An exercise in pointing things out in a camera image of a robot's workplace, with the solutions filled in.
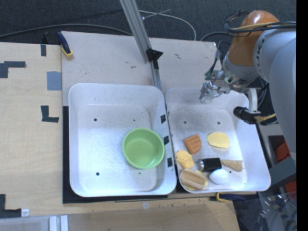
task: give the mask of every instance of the white tray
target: white tray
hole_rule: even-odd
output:
[[[211,103],[199,101],[200,90],[174,88],[166,94],[168,120],[173,143],[173,150],[187,150],[184,139],[198,134],[202,147],[194,154],[193,160],[219,157],[220,159],[243,160],[243,171],[236,172],[222,166],[229,172],[230,181],[225,185],[216,185],[211,180],[203,190],[190,193],[265,191],[270,186],[270,174],[264,158],[255,125],[249,125],[233,115],[236,106],[248,107],[248,99],[244,94],[231,91],[214,98]],[[230,140],[230,148],[213,150],[207,143],[211,132],[224,132]]]
[[[70,184],[82,197],[165,195],[176,172],[165,99],[154,86],[79,83],[69,91]],[[125,160],[122,141],[134,128],[165,139],[165,157],[151,169]]]

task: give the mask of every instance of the white egg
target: white egg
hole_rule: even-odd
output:
[[[229,174],[223,168],[214,170],[210,175],[209,178],[217,185],[226,184],[229,181]]]

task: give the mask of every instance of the white cable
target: white cable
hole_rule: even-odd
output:
[[[197,33],[196,33],[196,30],[194,29],[194,27],[193,27],[189,22],[185,21],[184,19],[181,19],[181,18],[172,16],[172,15],[168,15],[168,14],[154,13],[154,12],[149,12],[149,11],[144,11],[144,10],[139,10],[139,12],[142,12],[142,13],[150,13],[150,14],[157,14],[157,15],[166,16],[166,17],[170,17],[170,18],[173,18],[173,19],[177,19],[177,20],[183,21],[183,22],[185,22],[187,25],[189,25],[189,26],[191,27],[191,29],[193,30],[193,35],[194,35],[193,40],[195,41],[196,38],[197,38]]]

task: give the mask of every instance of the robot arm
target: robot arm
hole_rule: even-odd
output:
[[[257,77],[269,83],[277,120],[290,148],[296,151],[296,24],[280,23],[265,11],[247,14],[226,54],[221,71],[212,71],[201,89],[200,101],[208,103],[230,90],[247,93],[249,108],[237,107],[234,114],[247,123],[257,123],[256,90],[249,84]]]

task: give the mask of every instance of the green bowl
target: green bowl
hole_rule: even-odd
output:
[[[159,165],[165,155],[165,146],[157,133],[147,128],[130,131],[123,140],[123,153],[127,162],[139,169]]]

